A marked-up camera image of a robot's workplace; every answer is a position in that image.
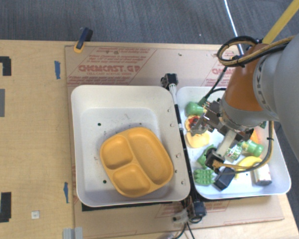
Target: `gray floor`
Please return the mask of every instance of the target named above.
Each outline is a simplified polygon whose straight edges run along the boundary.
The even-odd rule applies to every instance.
[[[223,44],[263,38],[292,0],[0,0],[0,39]],[[299,10],[276,38],[299,32]],[[299,229],[299,163],[275,125],[291,175],[288,192]]]

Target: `yellow toy banana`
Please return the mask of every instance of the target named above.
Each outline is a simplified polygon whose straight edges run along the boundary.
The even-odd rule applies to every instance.
[[[255,157],[255,156],[248,156],[243,158],[237,165],[239,166],[245,166],[245,167],[251,167],[256,163],[260,163],[262,161],[261,158]],[[239,173],[235,175],[235,179],[238,179]]]

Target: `orange plate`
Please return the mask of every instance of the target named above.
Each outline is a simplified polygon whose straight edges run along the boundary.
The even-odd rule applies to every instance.
[[[110,180],[126,197],[140,197],[164,186],[173,164],[157,136],[144,127],[118,133],[105,142],[100,158]]]

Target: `white line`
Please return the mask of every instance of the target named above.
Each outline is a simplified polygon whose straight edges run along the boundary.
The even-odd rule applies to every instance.
[[[236,28],[235,28],[235,24],[234,24],[233,18],[231,17],[231,14],[230,14],[230,10],[229,10],[229,7],[228,7],[227,0],[224,0],[224,2],[225,2],[225,7],[226,7],[226,10],[227,10],[227,14],[229,16],[229,20],[230,20],[231,26],[232,26],[232,28],[234,30],[234,35],[235,35],[235,37],[237,37],[238,34],[237,34],[237,31],[236,31]],[[243,48],[242,48],[241,44],[238,45],[238,49],[239,49],[240,54],[243,55],[244,52],[243,52]]]

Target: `table surface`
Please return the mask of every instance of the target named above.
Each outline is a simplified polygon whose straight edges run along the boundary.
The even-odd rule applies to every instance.
[[[0,223],[0,238],[62,238],[74,228],[64,46],[74,42],[0,40],[0,56],[9,56],[12,76],[2,75],[5,114],[0,117],[0,193],[12,194],[12,218]],[[87,45],[118,46],[117,43]],[[124,44],[130,47],[208,49],[210,45]],[[56,80],[54,61],[60,62]],[[64,200],[68,183],[69,203]],[[279,195],[284,219],[195,229],[196,238],[299,238],[285,194]],[[31,212],[40,210],[40,219]],[[158,238],[163,233],[128,236]],[[181,238],[191,238],[186,231]]]

